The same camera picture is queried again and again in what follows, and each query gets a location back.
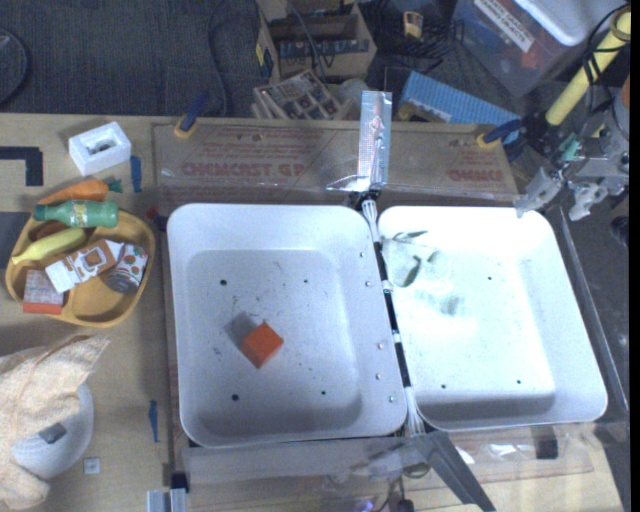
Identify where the orange cube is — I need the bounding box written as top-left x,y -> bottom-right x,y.
240,321 -> 285,370

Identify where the brown cardboard board red print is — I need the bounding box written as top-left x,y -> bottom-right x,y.
149,117 -> 596,494

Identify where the pale cloth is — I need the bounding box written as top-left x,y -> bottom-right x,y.
0,333 -> 112,511

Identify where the orange carrot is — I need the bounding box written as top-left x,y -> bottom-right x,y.
37,178 -> 124,207

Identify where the yellow banana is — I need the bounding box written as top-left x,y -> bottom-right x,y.
10,227 -> 89,267

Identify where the white plastic tray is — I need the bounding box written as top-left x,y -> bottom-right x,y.
165,202 -> 409,449
377,204 -> 610,432

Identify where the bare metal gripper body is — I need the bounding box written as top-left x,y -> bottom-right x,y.
560,112 -> 631,195

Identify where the white foam box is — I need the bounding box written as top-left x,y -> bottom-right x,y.
68,121 -> 133,177

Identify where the white bowl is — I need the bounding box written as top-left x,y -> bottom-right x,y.
9,382 -> 95,481

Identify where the orange divided plate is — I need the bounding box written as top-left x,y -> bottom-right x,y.
4,207 -> 156,329

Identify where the small printed can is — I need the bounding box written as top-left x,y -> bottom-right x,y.
104,243 -> 150,295

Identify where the white and brown carton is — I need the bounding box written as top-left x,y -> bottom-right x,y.
44,238 -> 125,294

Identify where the orange and white packet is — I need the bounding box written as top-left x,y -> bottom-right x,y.
22,269 -> 66,316

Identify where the green bottle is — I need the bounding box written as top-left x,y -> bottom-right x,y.
33,199 -> 120,229

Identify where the thin black and white rod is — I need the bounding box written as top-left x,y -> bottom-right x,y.
359,198 -> 426,437

